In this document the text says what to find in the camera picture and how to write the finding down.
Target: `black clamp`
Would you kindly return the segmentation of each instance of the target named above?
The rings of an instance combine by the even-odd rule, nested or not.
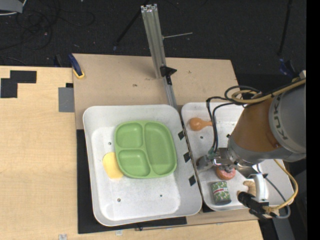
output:
[[[167,67],[167,66],[160,67],[161,76],[165,77],[167,84],[171,86],[172,86],[171,75],[173,75],[175,72],[177,72],[177,70],[174,68]]]
[[[254,195],[244,191],[238,194],[238,201],[249,208],[250,214],[262,220],[266,219],[266,217],[264,216],[264,214],[266,214],[266,211],[265,209],[263,209],[263,206],[269,206],[269,202],[257,202],[253,198],[255,198]]]

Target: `green can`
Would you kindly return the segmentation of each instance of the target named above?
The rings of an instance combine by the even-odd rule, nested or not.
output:
[[[231,203],[226,181],[217,181],[211,185],[215,205],[224,206]]]

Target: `green divided plate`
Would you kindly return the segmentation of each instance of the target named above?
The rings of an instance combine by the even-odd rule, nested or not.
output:
[[[114,133],[115,155],[120,170],[130,178],[168,176],[177,167],[177,154],[170,130],[150,120],[119,124]]]

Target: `yellow sponge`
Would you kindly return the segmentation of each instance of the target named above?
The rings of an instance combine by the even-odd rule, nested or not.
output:
[[[119,179],[124,174],[119,168],[115,152],[107,153],[102,159],[103,168],[111,179]]]

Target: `black mat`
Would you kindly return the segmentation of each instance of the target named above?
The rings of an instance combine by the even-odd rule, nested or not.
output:
[[[140,229],[147,227],[173,226],[187,224],[186,217],[158,219],[121,226],[104,226],[100,224],[93,212],[89,164],[84,130],[76,131],[77,139],[77,199],[78,199],[78,233],[95,233],[123,229]]]

